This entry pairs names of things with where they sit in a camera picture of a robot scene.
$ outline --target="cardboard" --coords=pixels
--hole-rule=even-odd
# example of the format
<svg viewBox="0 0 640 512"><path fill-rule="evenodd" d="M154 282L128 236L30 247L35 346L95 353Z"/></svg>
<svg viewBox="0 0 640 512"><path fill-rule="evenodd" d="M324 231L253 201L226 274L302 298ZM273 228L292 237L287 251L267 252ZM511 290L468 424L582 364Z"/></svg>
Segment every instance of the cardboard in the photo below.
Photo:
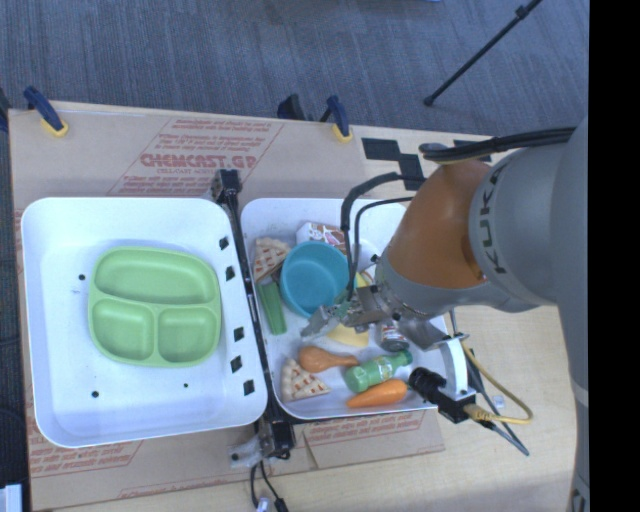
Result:
<svg viewBox="0 0 640 512"><path fill-rule="evenodd" d="M352 127L349 143L330 124L52 102L69 125L56 138L36 111L9 112L20 310L34 510L117 500L246 480L228 449L253 426L82 449L51 444L33 415L20 217L50 196L208 197L219 168L240 171L240 206L257 197L344 197L354 185L399 169L398 159L367 158L363 138L395 141L402 156L425 142L452 145L481 137ZM435 164L418 161L425 175ZM402 183L371 197L407 195ZM273 474L298 473L444 449L435 409L306 423Z"/></svg>

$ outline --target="gray carpet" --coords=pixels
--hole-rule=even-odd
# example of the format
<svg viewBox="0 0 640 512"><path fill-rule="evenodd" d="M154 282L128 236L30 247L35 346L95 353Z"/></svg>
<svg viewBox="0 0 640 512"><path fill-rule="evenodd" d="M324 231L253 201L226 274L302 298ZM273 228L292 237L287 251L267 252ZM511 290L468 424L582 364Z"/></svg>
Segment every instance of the gray carpet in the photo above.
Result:
<svg viewBox="0 0 640 512"><path fill-rule="evenodd" d="M546 0L436 99L515 18L519 0L3 0L0 87L56 100L511 135L588 109L588 0ZM0 132L0 486L27 477L6 134Z"/></svg>

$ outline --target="table surface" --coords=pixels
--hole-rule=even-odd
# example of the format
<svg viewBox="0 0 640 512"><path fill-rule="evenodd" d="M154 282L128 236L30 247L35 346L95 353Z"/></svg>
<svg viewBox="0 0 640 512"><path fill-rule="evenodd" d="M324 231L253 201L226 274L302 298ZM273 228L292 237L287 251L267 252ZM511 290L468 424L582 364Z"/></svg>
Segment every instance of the table surface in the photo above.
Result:
<svg viewBox="0 0 640 512"><path fill-rule="evenodd" d="M512 426L530 455L475 423L454 425L440 417L442 452L269 478L290 510L564 510L576 423L557 309L507 314L468 306L459 308L456 318L479 361L533 410L531 424ZM499 394L485 385L490 396ZM506 401L504 413L522 417ZM261 478L255 489L273 500ZM255 510L249 482L59 510L131 509Z"/></svg>

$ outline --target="toy carrot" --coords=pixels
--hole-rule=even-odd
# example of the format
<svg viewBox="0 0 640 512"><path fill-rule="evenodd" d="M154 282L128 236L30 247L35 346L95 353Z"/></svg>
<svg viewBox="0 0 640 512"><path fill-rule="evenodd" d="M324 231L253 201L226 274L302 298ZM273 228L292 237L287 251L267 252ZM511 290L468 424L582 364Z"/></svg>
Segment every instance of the toy carrot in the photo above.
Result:
<svg viewBox="0 0 640 512"><path fill-rule="evenodd" d="M347 400L348 407L370 407L399 402L407 394L407 383L400 379L389 379Z"/></svg>

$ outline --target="yellow clamp tip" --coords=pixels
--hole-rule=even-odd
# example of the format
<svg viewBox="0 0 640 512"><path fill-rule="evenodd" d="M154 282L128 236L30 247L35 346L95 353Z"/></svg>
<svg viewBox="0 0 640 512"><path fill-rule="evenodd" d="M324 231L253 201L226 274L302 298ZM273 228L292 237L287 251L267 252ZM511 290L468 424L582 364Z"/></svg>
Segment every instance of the yellow clamp tip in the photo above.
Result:
<svg viewBox="0 0 640 512"><path fill-rule="evenodd" d="M54 130L53 126L47 123L44 119L40 119L40 124L54 137L64 137L69 131L69 125L62 120L60 120L60 122L62 123L62 128Z"/></svg>
<svg viewBox="0 0 640 512"><path fill-rule="evenodd" d="M353 132L351 131L351 129L349 129L349 135L347 135L346 137L342 135L342 132L340 131L340 128L338 128L337 124L334 124L331 129L333 130L333 134L338 138L340 142L346 143L353 139Z"/></svg>

